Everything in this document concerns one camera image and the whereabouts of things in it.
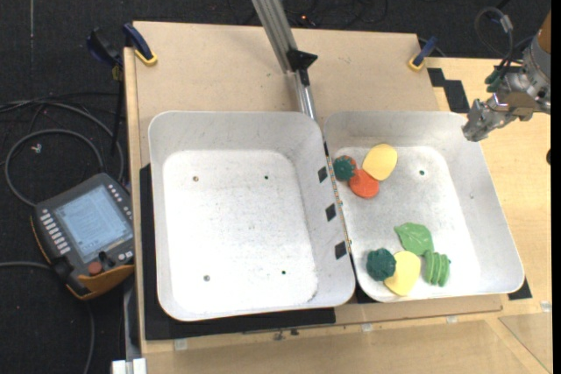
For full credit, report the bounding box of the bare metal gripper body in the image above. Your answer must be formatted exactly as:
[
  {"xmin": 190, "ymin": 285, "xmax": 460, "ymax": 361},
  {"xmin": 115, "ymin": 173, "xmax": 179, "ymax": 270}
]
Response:
[{"xmin": 486, "ymin": 71, "xmax": 552, "ymax": 123}]

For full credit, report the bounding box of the white plastic tray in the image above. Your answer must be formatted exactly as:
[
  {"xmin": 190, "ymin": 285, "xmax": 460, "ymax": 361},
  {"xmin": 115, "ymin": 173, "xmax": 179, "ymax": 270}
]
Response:
[
  {"xmin": 323, "ymin": 109, "xmax": 526, "ymax": 304},
  {"xmin": 147, "ymin": 109, "xmax": 357, "ymax": 322}
]

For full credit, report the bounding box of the yellow oval slice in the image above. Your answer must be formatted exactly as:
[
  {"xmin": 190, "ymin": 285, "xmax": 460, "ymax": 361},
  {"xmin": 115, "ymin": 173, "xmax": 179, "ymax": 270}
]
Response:
[
  {"xmin": 362, "ymin": 143, "xmax": 399, "ymax": 182},
  {"xmin": 383, "ymin": 251, "xmax": 423, "ymax": 298}
]

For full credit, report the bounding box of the orange round slice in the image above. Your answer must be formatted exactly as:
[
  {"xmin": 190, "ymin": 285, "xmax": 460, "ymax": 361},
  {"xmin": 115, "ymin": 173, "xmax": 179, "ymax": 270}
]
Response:
[{"xmin": 348, "ymin": 168, "xmax": 380, "ymax": 200}]

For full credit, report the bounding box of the green lettuce leaf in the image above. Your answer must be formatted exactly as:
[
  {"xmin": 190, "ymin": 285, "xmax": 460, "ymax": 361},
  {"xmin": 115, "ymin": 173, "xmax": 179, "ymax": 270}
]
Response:
[{"xmin": 394, "ymin": 222, "xmax": 436, "ymax": 257}]

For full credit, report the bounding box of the dark green ridged disc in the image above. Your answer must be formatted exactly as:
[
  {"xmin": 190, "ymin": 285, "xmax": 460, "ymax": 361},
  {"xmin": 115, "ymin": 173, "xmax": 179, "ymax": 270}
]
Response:
[{"xmin": 333, "ymin": 155, "xmax": 358, "ymax": 182}]

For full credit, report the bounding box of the green sliced cucumber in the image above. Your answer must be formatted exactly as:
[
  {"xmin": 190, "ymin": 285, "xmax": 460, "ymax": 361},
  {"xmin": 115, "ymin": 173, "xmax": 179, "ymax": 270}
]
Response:
[{"xmin": 422, "ymin": 251, "xmax": 452, "ymax": 288}]

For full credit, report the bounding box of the thin rod between trays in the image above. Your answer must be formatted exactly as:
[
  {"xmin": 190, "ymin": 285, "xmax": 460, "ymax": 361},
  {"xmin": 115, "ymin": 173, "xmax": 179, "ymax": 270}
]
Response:
[{"xmin": 324, "ymin": 140, "xmax": 353, "ymax": 256}]

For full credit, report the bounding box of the dark green broccoli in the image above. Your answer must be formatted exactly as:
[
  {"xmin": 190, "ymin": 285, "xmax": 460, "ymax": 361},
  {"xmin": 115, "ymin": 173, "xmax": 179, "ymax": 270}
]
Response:
[{"xmin": 366, "ymin": 248, "xmax": 398, "ymax": 283}]

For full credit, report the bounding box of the pale wood board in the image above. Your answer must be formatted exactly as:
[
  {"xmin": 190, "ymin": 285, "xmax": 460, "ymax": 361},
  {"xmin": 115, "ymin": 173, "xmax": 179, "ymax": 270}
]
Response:
[{"xmin": 131, "ymin": 20, "xmax": 503, "ymax": 326}]

